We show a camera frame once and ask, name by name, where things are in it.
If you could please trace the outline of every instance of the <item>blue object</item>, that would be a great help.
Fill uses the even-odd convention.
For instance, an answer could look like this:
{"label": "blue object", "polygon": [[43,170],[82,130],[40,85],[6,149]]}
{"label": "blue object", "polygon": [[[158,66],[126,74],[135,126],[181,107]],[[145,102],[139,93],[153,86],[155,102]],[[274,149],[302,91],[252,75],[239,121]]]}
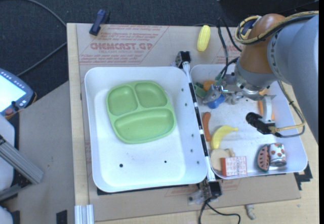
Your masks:
{"label": "blue object", "polygon": [[221,96],[219,96],[216,100],[208,102],[207,106],[209,108],[217,108],[218,105],[220,105],[224,100],[225,100],[225,97],[223,94],[221,94]]}
{"label": "blue object", "polygon": [[92,35],[98,35],[99,31],[100,31],[100,24],[103,22],[103,20],[106,17],[106,11],[105,10],[100,10],[97,13],[97,18],[95,23],[92,25],[89,33]]}

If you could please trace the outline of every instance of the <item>screen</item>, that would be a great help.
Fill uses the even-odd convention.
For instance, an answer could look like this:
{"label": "screen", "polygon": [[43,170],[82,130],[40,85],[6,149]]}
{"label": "screen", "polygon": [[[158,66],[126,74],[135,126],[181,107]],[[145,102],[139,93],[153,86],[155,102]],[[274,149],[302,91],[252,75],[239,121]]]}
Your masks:
{"label": "screen", "polygon": [[26,93],[3,76],[0,76],[0,111],[8,108],[12,101],[16,101]]}

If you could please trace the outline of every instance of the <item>dark blue clip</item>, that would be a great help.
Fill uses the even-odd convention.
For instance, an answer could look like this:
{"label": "dark blue clip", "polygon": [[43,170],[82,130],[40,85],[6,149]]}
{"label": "dark blue clip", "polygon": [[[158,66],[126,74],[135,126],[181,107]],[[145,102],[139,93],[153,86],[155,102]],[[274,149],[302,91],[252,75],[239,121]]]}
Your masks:
{"label": "dark blue clip", "polygon": [[103,22],[103,20],[106,17],[106,11],[105,10],[100,10],[97,13],[97,18],[95,23],[92,25],[89,33],[92,35],[98,35],[99,30],[100,30],[100,24]]}

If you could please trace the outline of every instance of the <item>green plate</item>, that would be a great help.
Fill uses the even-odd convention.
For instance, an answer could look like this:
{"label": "green plate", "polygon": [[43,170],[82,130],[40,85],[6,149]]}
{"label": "green plate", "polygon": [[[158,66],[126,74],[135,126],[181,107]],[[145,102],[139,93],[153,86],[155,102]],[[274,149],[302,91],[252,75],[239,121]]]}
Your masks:
{"label": "green plate", "polygon": [[112,127],[125,143],[153,141],[169,135],[176,126],[166,92],[153,81],[135,81],[112,88],[106,105]]}

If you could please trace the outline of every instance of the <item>wooden tabletop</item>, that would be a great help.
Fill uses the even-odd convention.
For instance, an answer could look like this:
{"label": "wooden tabletop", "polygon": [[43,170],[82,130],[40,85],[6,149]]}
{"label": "wooden tabletop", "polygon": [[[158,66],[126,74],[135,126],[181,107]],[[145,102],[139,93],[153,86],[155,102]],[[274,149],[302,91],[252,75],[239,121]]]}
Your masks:
{"label": "wooden tabletop", "polygon": [[[85,137],[83,129],[83,110],[80,100],[80,75],[78,62],[78,46],[76,24],[67,24],[68,38],[68,64],[69,84],[71,102],[72,122],[72,145],[73,145],[73,170],[74,170],[74,192],[75,205],[86,206],[90,203],[88,192],[88,177],[86,168]],[[294,98],[292,88],[286,86],[290,95]],[[237,213],[241,217],[241,223],[319,223],[319,166],[318,166],[318,144],[316,143],[309,127],[306,126],[305,133],[301,136],[305,151],[307,153],[312,179],[303,182],[300,191],[301,199],[279,201],[271,203],[255,204],[252,210],[256,219],[251,220],[244,206],[218,208],[222,213]],[[162,214],[156,216],[136,217],[110,221],[96,222],[100,224],[146,224],[146,223],[198,223],[198,211],[188,211],[173,214]],[[202,215],[202,223],[237,223],[237,216],[222,216],[215,214],[206,207]]]}

